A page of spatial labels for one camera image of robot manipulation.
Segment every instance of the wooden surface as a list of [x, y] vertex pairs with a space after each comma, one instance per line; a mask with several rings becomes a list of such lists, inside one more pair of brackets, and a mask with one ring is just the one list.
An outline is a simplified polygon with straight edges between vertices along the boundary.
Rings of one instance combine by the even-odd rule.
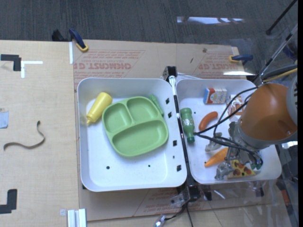
[[[9, 126], [0, 129], [0, 205], [9, 189], [18, 190], [17, 209], [0, 214], [0, 226], [66, 226], [62, 209], [79, 209], [73, 66], [69, 45], [60, 42], [2, 41], [1, 54], [18, 54], [27, 65], [26, 77], [13, 71], [13, 63], [0, 61], [0, 108], [9, 111]], [[20, 142], [35, 149], [3, 145]], [[281, 192], [272, 186], [272, 203], [192, 211], [197, 226], [290, 226]], [[158, 216], [89, 222], [89, 227], [152, 226]], [[187, 213], [165, 226], [190, 226]]]

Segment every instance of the red sausage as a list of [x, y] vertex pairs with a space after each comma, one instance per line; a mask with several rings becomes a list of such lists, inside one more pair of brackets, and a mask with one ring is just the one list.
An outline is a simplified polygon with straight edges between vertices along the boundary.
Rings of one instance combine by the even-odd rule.
[[213, 112], [210, 112], [209, 114], [207, 114], [199, 123], [199, 130], [200, 131], [205, 130], [208, 122], [210, 122], [212, 119], [215, 119], [217, 117], [218, 117], [218, 113], [216, 111], [213, 111]]

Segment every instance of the orange carrot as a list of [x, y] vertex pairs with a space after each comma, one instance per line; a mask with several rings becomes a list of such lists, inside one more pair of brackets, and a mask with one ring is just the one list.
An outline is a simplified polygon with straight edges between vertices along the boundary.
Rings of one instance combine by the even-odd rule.
[[224, 161], [224, 158], [226, 157], [228, 147], [225, 147], [218, 151], [216, 154], [214, 154], [205, 164], [205, 167], [212, 166], [216, 163]]
[[199, 130], [205, 130], [208, 122], [210, 122], [212, 119], [215, 119], [216, 117], [218, 117], [218, 113], [216, 111], [208, 113], [199, 123]]

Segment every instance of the metal rod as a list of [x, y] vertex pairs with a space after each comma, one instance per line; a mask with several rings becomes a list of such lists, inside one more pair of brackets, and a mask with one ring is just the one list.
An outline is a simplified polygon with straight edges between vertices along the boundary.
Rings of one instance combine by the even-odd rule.
[[289, 9], [295, 4], [295, 2], [297, 2], [298, 0], [293, 0], [291, 2], [291, 4], [288, 5], [288, 7], [284, 10], [284, 12], [280, 15], [280, 17], [277, 18], [277, 20], [273, 23], [273, 25], [266, 31], [267, 35], [271, 34], [271, 31], [273, 30], [273, 28], [279, 23], [279, 21], [281, 20], [281, 18], [283, 18], [283, 16], [289, 11]]
[[272, 55], [272, 57], [269, 59], [269, 61], [265, 64], [265, 66], [263, 66], [263, 68], [260, 70], [260, 73], [258, 74], [257, 77], [260, 77], [261, 82], [262, 82], [262, 76], [263, 76], [264, 72], [266, 71], [266, 69], [268, 68], [268, 66], [275, 60], [275, 58], [279, 55], [279, 53], [283, 50], [283, 48], [287, 45], [288, 41], [294, 36], [295, 32], [297, 32], [297, 31], [298, 31], [298, 23], [294, 26], [292, 31], [289, 33], [289, 35], [286, 37], [286, 39], [281, 43], [279, 48], [275, 51], [275, 53]]

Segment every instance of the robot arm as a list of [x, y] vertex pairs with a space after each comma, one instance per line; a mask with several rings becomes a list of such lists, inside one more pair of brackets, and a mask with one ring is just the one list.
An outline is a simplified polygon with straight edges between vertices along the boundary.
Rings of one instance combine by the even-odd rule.
[[297, 140], [297, 76], [288, 88], [276, 83], [260, 86], [240, 119], [230, 123], [229, 135], [241, 149], [229, 149], [225, 161], [217, 168], [216, 179], [223, 179], [233, 171], [231, 160], [238, 159], [243, 165], [251, 162], [259, 169], [261, 149]]

